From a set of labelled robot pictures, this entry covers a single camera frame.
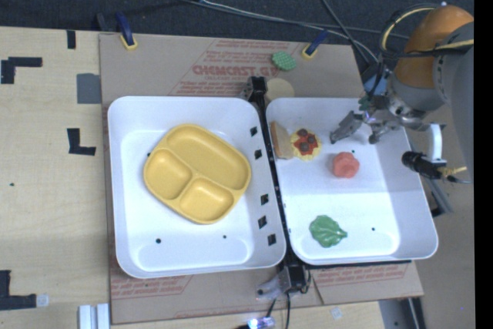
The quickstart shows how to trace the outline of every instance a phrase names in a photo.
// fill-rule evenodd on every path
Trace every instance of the table surface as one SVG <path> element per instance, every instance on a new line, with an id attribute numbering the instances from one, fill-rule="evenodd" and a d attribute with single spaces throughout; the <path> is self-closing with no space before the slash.
<path id="1" fill-rule="evenodd" d="M 77 327 L 77 308 L 109 302 L 100 104 L 77 104 L 76 76 L 99 74 L 98 32 L 0 28 L 0 56 L 42 57 L 0 88 L 0 269 L 10 294 L 48 294 L 49 306 L 1 311 L 0 328 Z M 68 128 L 94 156 L 68 155 Z M 340 316 L 332 314 L 334 308 Z M 232 328 L 255 314 L 126 324 L 125 328 Z M 280 324 L 286 311 L 274 311 Z M 290 327 L 383 328 L 378 302 L 297 308 Z"/>

